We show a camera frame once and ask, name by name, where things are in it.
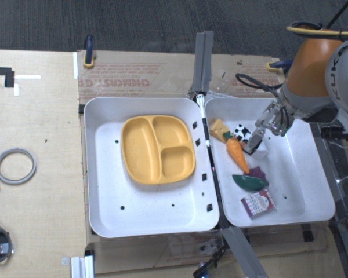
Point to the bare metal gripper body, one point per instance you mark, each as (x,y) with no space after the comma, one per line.
(271,117)

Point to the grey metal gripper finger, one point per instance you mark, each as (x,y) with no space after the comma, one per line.
(249,143)
(257,143)

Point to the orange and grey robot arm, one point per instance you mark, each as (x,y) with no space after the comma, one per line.
(310,68)

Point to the black and white cow-print carton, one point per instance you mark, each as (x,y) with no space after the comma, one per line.
(243,133)

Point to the orange carrot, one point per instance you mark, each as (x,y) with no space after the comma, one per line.
(237,152)

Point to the purple grapes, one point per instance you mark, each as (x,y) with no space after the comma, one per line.
(256,172)

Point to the yellow cheese wedge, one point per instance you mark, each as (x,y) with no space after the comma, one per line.
(218,129)

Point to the green bowl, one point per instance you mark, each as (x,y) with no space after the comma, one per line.
(249,183)

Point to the white plastic tray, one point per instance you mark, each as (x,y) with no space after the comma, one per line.
(150,207)
(295,178)

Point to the purple printed packet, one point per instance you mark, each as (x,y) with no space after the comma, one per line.
(258,203)

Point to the yellow divided plate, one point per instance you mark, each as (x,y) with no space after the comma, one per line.
(150,149)

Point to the brown cardboard board, red print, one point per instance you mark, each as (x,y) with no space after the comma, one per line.
(150,74)

